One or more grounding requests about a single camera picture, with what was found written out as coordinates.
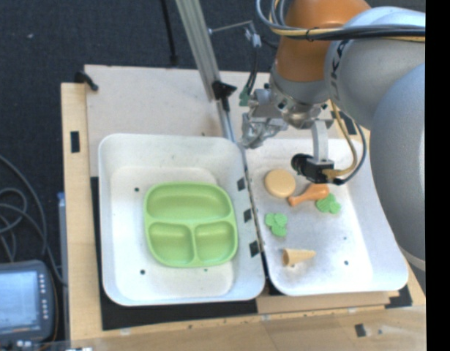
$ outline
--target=screen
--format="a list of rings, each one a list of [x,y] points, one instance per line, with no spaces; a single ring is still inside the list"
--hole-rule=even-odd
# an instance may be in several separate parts
[[[37,272],[0,273],[0,334],[39,329]]]

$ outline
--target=round tan cookie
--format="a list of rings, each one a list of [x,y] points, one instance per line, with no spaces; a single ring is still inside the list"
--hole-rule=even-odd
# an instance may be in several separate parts
[[[296,188],[293,175],[285,169],[273,169],[263,180],[267,191],[275,197],[289,197]]]

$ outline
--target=white tray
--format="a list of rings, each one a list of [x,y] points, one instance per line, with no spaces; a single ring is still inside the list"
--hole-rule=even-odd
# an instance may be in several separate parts
[[[361,145],[356,147],[360,157]],[[250,190],[270,280],[286,295],[402,288],[408,269],[379,203],[369,157],[346,185],[330,185],[331,193],[342,205],[336,215],[321,213],[314,201],[292,208],[286,199],[272,197],[265,190],[263,179],[267,172],[281,167],[295,173],[290,166],[293,155],[312,152],[311,139],[267,140],[260,148],[246,151]],[[350,165],[352,156],[346,140],[329,140],[329,158],[335,161],[336,168]],[[296,173],[295,177],[299,194],[309,181]],[[267,213],[276,212],[288,217],[288,234],[284,238],[274,236],[264,222]],[[313,249],[316,255],[285,267],[284,248]]]
[[[114,134],[99,147],[102,283],[123,306],[243,301],[265,283],[260,254],[250,244],[257,230],[244,221],[251,209],[238,147],[221,137]],[[205,181],[221,186],[236,215],[239,247],[229,262],[208,268],[171,268],[150,253],[143,227],[143,197],[168,181]]]

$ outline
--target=green plate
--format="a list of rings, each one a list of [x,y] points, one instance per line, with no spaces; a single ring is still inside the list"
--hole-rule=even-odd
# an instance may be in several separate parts
[[[223,264],[238,248],[233,204],[214,184],[167,182],[150,188],[143,204],[153,256],[172,267]]]

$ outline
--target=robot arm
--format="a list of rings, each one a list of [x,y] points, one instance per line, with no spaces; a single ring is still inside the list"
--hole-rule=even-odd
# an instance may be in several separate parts
[[[250,95],[243,115],[245,148],[293,127],[311,129],[313,155],[293,168],[312,182],[337,183],[318,118],[330,100],[371,131],[370,160],[386,218],[405,256],[425,270],[425,14],[371,8],[364,0],[272,0],[262,21],[281,36],[269,86]]]

